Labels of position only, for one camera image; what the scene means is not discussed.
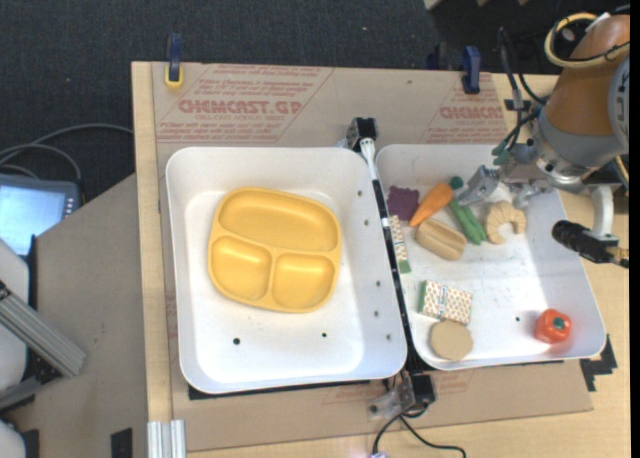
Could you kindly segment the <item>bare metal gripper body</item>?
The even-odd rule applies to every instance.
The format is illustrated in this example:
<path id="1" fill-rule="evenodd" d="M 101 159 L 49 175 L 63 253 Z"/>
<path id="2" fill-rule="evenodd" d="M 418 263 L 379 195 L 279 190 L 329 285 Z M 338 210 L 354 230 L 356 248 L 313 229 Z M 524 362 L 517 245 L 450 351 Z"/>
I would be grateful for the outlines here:
<path id="1" fill-rule="evenodd" d="M 598 168 L 597 164 L 570 161 L 547 143 L 518 143 L 499 153 L 500 180 L 533 191 L 559 189 L 579 194 L 585 190 L 585 179 Z"/>

